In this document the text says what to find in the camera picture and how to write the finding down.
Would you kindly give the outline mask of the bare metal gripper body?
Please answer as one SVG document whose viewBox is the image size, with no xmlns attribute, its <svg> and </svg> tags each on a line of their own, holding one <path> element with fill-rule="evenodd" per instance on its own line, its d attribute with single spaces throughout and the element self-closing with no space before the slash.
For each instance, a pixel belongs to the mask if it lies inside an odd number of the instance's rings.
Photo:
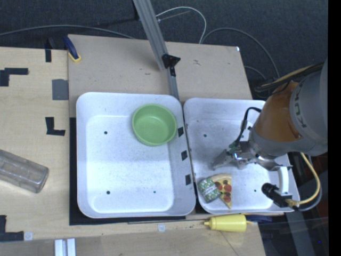
<svg viewBox="0 0 341 256">
<path fill-rule="evenodd" d="M 268 171 L 277 171 L 281 168 L 290 170 L 293 166 L 291 164 L 284 165 L 275 161 L 276 157 L 263 153 L 257 144 L 251 141 L 239 141 L 231 144 L 231 155 L 235 159 L 237 157 L 250 158 L 249 164 L 258 164 Z"/>
</svg>

